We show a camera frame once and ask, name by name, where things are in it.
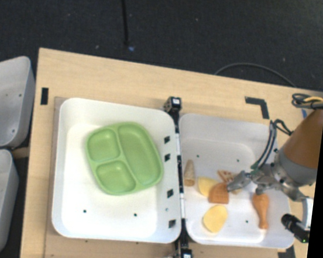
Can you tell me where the yellow oval toy chip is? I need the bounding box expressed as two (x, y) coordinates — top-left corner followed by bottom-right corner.
(201, 202), (230, 235)

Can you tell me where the tan toy cone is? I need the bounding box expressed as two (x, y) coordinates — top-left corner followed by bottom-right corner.
(182, 158), (199, 188)

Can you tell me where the yellow toy slice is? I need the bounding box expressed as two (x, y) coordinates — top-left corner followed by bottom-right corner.
(195, 175), (221, 199)

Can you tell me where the white plastic tray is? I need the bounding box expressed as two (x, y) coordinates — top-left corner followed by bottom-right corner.
(162, 111), (310, 257)
(43, 95), (198, 253)

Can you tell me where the green divided plate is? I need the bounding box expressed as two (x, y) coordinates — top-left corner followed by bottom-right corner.
(80, 116), (171, 202)

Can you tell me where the black cylinder on white bracket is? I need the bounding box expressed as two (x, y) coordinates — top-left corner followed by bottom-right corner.
(279, 194), (315, 245)

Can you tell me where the brown toy waffle biscuit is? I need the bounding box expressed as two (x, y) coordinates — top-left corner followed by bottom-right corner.
(214, 168), (246, 195)

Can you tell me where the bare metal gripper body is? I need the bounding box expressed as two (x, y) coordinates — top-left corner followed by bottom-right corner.
(248, 160), (312, 203)

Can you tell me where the orange toy chicken drumstick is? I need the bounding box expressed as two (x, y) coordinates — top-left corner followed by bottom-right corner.
(248, 191), (274, 231)

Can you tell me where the orange toy bread slice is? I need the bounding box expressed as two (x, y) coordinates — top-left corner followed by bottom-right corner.
(207, 180), (232, 206)

